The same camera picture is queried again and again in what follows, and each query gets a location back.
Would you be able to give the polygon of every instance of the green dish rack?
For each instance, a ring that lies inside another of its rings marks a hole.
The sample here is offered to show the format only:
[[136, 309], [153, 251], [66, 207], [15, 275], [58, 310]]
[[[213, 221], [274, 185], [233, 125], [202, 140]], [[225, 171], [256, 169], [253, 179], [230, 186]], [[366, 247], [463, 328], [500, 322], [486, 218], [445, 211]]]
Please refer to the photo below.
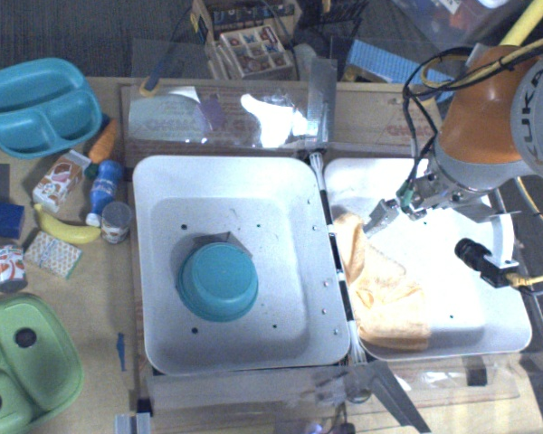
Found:
[[84, 373], [52, 309], [30, 294], [0, 299], [0, 433], [22, 434], [79, 396]]

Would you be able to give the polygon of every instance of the dark floor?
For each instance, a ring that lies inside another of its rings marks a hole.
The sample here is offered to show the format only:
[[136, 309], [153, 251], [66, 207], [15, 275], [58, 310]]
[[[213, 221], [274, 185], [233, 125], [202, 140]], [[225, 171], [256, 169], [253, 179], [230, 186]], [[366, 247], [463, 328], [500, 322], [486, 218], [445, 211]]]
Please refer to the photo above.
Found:
[[[192, 0], [0, 0], [0, 69], [42, 57], [61, 57], [87, 76], [130, 77], [138, 56], [151, 42], [166, 42]], [[386, 41], [398, 54], [423, 61], [436, 52], [424, 36], [390, 0], [369, 0], [357, 38]], [[330, 40], [350, 36], [351, 24], [330, 24], [323, 34], [307, 29], [296, 32], [296, 42], [309, 43], [318, 54], [329, 55]], [[186, 20], [175, 37], [187, 42]], [[543, 36], [543, 22], [528, 42]], [[543, 180], [527, 179], [527, 187], [543, 212]], [[514, 184], [502, 188], [503, 198], [515, 215], [519, 256], [530, 275], [543, 274], [543, 225], [530, 214]], [[534, 384], [543, 413], [543, 297], [531, 304], [535, 317], [534, 340], [525, 353], [525, 367]]]

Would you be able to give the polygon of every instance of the can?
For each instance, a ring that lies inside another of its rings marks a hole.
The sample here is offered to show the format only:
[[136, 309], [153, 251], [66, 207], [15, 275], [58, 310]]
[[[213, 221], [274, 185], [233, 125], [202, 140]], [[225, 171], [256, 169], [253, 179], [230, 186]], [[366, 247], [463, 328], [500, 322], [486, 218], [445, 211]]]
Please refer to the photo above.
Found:
[[15, 244], [0, 246], [0, 292], [14, 293], [26, 286], [23, 248]]

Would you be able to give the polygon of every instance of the beige washcloth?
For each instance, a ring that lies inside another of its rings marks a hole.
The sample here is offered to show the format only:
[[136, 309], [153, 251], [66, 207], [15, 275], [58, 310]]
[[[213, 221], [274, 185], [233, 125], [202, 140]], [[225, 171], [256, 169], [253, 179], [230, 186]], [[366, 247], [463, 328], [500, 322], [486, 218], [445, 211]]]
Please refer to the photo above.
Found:
[[363, 225], [351, 212], [334, 222], [358, 334], [382, 347], [424, 350], [431, 330], [423, 289], [402, 265], [370, 243]]

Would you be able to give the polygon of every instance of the copper cylinder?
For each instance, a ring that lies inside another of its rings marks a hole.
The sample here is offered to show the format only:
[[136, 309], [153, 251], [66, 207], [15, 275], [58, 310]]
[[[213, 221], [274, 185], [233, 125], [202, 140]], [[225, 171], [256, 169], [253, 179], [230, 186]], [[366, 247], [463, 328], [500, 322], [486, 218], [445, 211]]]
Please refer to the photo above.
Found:
[[[489, 48], [471, 70], [518, 48]], [[439, 130], [439, 145], [447, 155], [473, 164], [506, 164], [521, 159], [510, 131], [510, 109], [519, 83], [534, 63], [535, 60], [524, 61], [513, 71], [503, 71], [455, 92]]]

